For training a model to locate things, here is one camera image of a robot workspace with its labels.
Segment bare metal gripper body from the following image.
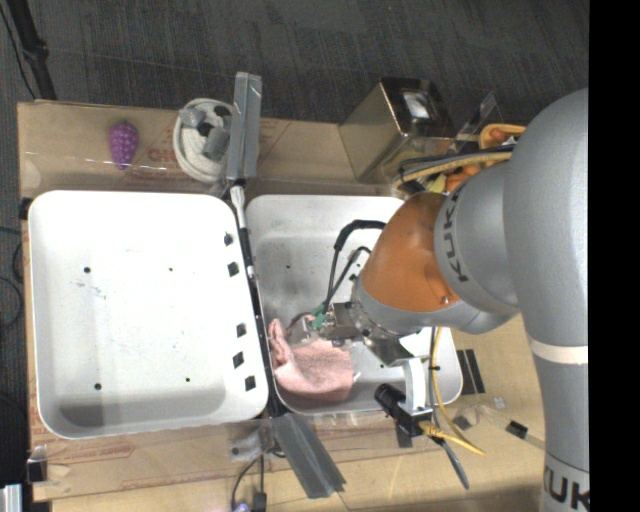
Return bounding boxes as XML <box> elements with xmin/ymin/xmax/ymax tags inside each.
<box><xmin>313</xmin><ymin>301</ymin><xmax>374</xmax><ymax>350</ymax></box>

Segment pink cloth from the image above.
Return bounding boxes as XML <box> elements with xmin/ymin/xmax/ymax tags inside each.
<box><xmin>267</xmin><ymin>317</ymin><xmax>357</xmax><ymax>404</ymax></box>

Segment white plastic tray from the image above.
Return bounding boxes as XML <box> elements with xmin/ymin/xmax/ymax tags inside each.
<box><xmin>244</xmin><ymin>193</ymin><xmax>464</xmax><ymax>417</ymax></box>
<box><xmin>27</xmin><ymin>189</ymin><xmax>272</xmax><ymax>441</ymax></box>

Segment shiny metal box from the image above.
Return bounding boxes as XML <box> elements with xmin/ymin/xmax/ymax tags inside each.
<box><xmin>338</xmin><ymin>76</ymin><xmax>457</xmax><ymax>183</ymax></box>

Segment brown cardboard board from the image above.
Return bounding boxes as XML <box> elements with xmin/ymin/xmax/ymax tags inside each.
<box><xmin>17</xmin><ymin>99</ymin><xmax>547</xmax><ymax>503</ymax></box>

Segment purple grapes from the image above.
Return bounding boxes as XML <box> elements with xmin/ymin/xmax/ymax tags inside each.
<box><xmin>108</xmin><ymin>119</ymin><xmax>140</xmax><ymax>172</ymax></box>

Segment black cylinder on white bracket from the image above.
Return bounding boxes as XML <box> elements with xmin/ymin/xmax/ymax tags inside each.
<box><xmin>373</xmin><ymin>356</ymin><xmax>435</xmax><ymax>437</ymax></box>

